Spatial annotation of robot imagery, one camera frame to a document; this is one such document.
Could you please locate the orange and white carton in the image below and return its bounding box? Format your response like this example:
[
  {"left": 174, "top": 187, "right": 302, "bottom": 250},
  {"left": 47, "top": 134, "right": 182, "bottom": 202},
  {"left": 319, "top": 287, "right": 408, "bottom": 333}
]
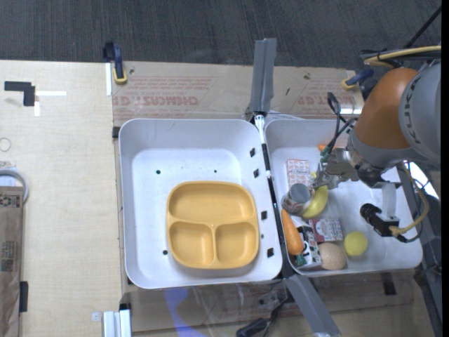
[{"left": 285, "top": 158, "right": 313, "bottom": 190}]

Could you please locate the brown cardboard board red print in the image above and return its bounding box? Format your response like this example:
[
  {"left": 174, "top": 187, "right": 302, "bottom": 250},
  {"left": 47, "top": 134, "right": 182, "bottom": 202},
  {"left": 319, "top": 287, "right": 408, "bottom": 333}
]
[{"left": 111, "top": 60, "right": 420, "bottom": 333}]

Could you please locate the yellow banana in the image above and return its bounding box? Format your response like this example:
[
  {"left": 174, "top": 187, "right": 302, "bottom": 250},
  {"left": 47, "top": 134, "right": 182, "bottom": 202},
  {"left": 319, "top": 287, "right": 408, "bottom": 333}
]
[{"left": 302, "top": 183, "right": 330, "bottom": 220}]

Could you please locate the brown paper bag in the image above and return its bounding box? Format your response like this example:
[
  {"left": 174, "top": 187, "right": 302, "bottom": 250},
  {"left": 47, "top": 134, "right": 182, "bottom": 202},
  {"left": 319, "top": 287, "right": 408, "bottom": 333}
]
[{"left": 0, "top": 185, "right": 25, "bottom": 337}]

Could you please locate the beige round bread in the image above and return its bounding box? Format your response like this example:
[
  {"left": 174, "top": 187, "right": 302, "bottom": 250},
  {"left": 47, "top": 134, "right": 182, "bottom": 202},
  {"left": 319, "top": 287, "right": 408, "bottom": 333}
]
[{"left": 318, "top": 242, "right": 348, "bottom": 271}]

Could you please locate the yellow divided plate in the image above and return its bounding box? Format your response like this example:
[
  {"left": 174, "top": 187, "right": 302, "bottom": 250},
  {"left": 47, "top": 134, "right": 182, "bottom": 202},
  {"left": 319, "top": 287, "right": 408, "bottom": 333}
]
[{"left": 165, "top": 180, "right": 261, "bottom": 270}]

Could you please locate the orange carrot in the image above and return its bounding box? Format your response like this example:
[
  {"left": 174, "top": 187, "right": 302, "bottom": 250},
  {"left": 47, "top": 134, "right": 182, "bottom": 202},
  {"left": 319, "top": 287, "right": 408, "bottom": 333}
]
[{"left": 281, "top": 209, "right": 307, "bottom": 267}]

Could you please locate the white plastic tray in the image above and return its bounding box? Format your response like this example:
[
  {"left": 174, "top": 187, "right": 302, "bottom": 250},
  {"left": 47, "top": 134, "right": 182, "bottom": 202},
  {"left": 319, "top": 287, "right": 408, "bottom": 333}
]
[
  {"left": 263, "top": 118, "right": 424, "bottom": 278},
  {"left": 118, "top": 118, "right": 284, "bottom": 290}
]

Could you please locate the red and white carton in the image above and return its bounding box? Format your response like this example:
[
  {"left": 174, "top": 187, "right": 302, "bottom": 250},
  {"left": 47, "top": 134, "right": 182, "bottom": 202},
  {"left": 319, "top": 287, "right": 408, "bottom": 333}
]
[{"left": 309, "top": 217, "right": 344, "bottom": 244}]

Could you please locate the small white and orange can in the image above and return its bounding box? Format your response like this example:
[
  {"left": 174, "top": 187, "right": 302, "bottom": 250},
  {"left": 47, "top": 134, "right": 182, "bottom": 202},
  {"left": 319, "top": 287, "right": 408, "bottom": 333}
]
[{"left": 281, "top": 183, "right": 314, "bottom": 215}]

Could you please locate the black and white carton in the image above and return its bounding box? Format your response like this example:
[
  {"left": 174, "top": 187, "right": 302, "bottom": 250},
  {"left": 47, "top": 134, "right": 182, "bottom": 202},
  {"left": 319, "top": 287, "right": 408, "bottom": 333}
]
[{"left": 296, "top": 225, "right": 323, "bottom": 270}]

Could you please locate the yellow lemon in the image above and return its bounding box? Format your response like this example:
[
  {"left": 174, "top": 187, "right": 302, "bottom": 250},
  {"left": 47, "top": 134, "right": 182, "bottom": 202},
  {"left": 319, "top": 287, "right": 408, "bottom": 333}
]
[{"left": 343, "top": 230, "right": 369, "bottom": 258}]

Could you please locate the black cylinder on white bracket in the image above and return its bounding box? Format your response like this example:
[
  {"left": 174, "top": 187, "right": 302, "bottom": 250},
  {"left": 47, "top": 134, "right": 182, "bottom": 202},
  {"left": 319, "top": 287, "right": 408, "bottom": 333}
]
[{"left": 359, "top": 182, "right": 401, "bottom": 238}]

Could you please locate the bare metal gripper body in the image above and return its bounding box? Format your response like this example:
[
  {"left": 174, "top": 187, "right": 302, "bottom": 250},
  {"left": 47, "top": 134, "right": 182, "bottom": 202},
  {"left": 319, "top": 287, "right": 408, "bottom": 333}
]
[{"left": 324, "top": 147, "right": 379, "bottom": 188}]

